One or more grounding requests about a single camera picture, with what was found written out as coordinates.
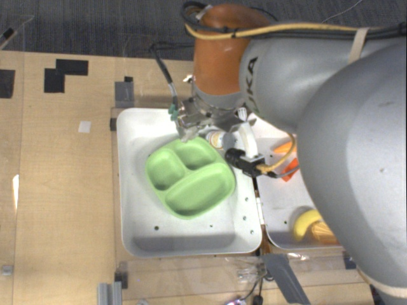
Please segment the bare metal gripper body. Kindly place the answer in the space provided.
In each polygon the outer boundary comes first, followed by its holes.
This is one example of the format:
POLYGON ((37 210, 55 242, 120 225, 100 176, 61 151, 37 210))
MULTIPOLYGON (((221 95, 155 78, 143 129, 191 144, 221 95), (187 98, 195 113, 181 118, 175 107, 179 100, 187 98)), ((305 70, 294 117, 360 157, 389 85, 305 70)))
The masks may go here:
POLYGON ((176 128, 179 133, 198 133, 207 126, 232 132, 248 120, 250 113, 245 104, 214 106, 200 97, 190 97, 181 103, 176 128))

